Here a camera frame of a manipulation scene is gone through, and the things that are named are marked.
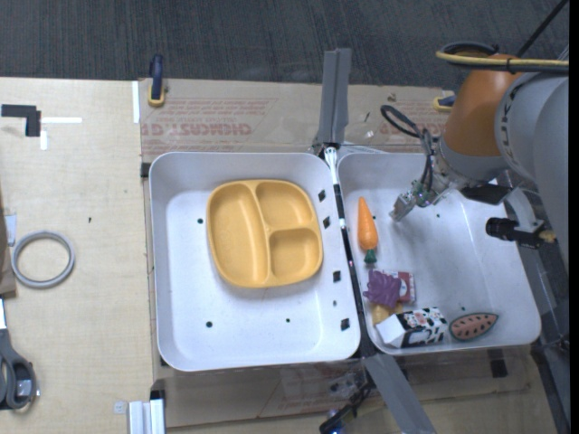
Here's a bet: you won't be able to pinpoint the yellow toy food piece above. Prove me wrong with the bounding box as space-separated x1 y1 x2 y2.
371 302 404 326

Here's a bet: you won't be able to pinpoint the watermelon slice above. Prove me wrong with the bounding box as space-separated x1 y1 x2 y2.
448 312 500 343

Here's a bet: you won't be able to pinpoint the brown cardboard board red print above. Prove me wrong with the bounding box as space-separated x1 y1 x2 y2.
138 78 534 429

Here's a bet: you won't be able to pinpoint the cow print milk carton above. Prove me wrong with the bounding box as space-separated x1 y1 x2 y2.
375 307 450 349

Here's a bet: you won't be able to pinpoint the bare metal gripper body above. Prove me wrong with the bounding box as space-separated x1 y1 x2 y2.
403 175 461 208

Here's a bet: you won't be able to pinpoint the yellow divided plate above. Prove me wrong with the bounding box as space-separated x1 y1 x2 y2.
205 178 325 289

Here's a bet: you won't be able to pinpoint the purple grapes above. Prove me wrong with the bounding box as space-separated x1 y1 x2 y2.
362 269 403 309

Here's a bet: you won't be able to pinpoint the black block with thin wires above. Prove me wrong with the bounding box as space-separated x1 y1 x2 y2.
318 377 373 434

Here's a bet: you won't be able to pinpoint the red and white carton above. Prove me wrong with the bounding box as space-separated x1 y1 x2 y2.
383 269 416 305

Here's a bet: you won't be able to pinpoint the black cylinder on white bracket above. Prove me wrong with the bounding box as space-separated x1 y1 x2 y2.
485 186 546 250

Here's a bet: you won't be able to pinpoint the grey ring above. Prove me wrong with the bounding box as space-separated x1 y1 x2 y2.
11 230 76 289

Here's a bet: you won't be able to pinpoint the white plastic tray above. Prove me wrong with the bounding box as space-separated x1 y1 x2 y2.
337 151 543 357
147 151 362 373

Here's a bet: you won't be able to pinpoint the grey scissors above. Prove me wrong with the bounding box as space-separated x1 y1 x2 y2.
0 326 41 411

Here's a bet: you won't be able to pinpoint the orange carrot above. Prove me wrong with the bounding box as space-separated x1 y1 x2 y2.
356 195 380 264

